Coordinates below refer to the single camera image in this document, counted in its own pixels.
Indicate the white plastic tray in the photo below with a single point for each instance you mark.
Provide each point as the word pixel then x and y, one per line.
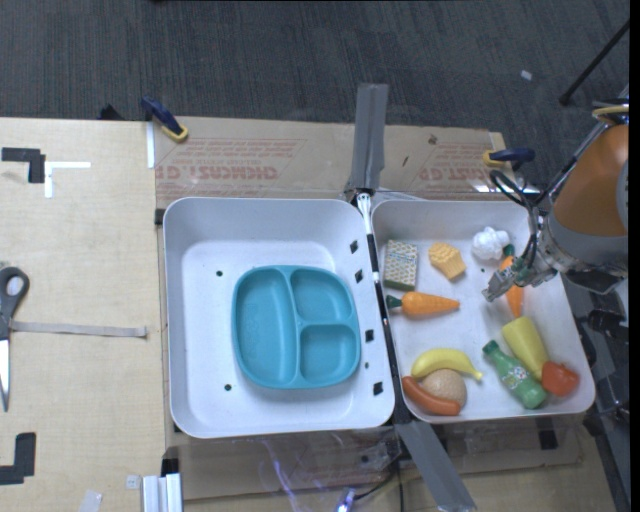
pixel 205 320
pixel 475 330

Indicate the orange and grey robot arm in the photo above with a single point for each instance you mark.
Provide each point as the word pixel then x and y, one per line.
pixel 592 195

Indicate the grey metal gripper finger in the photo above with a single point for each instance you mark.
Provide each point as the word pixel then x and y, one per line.
pixel 505 280
pixel 491 291

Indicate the yellow bottle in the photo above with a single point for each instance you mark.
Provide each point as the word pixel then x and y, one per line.
pixel 526 345

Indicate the brown cardboard board red print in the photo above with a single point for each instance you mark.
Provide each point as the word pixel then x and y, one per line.
pixel 300 160

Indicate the orange carrot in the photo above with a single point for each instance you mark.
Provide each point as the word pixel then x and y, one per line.
pixel 430 304
pixel 515 300

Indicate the green bottle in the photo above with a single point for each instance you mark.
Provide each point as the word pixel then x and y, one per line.
pixel 517 377

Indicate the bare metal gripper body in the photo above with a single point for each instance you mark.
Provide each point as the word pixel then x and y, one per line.
pixel 539 265

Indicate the red toy tomato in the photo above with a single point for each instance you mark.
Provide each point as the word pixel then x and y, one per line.
pixel 560 379

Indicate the yellow banana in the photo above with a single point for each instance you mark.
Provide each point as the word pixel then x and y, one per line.
pixel 442 359

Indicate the blue divided plate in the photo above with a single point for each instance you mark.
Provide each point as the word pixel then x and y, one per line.
pixel 265 325

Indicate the orange sausage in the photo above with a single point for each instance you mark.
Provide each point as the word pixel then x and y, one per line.
pixel 430 401

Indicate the brown bread bun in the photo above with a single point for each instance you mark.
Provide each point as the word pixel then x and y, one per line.
pixel 445 387

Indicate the green and yellow carton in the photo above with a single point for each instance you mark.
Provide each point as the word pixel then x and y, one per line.
pixel 400 265

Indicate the white toy cauliflower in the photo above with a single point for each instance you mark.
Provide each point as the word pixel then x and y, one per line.
pixel 489 244

